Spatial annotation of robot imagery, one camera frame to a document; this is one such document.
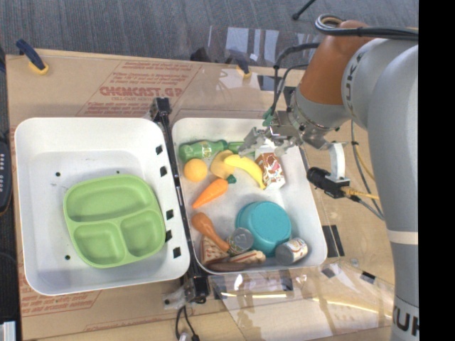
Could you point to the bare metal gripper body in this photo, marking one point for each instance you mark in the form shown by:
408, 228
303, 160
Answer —
288, 127

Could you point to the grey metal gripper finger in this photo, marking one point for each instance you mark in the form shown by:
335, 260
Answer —
251, 141
280, 150

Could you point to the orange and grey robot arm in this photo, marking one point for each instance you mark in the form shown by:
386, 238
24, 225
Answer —
391, 126

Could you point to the white and brown carton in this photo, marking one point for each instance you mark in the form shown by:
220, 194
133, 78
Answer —
273, 170

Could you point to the yellow banana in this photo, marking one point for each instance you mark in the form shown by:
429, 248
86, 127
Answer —
249, 167

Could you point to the green plastic bottle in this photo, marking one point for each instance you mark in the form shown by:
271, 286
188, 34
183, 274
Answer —
199, 150

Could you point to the orange toy fruit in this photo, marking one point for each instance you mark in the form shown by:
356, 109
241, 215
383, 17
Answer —
195, 170

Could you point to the orange carrot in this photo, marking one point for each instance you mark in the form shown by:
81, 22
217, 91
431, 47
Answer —
211, 192

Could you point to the white plastic tray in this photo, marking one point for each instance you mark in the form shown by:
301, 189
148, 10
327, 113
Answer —
302, 211
42, 147

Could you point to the teal bowl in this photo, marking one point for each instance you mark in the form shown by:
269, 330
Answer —
264, 226

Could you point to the brown toy chicken drumstick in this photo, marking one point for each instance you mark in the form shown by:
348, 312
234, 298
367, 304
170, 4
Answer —
206, 226

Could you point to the small can with green label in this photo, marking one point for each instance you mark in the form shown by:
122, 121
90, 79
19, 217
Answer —
240, 242

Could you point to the small can with white label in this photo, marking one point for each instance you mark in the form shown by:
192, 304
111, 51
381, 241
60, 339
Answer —
291, 251

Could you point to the toy sandwich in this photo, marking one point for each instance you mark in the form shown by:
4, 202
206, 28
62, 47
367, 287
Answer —
249, 257

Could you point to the toy pizza slice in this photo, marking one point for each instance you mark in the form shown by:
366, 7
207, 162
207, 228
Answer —
210, 252

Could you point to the brown toy biscuit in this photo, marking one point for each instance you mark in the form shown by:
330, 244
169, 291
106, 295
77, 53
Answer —
225, 266

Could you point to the green divided plate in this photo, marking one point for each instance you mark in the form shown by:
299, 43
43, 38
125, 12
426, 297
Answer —
113, 222

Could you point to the brown cardboard board red print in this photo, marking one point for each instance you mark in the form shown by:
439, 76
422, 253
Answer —
89, 84

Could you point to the black cylinder on white bracket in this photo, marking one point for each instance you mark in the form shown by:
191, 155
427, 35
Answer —
325, 181

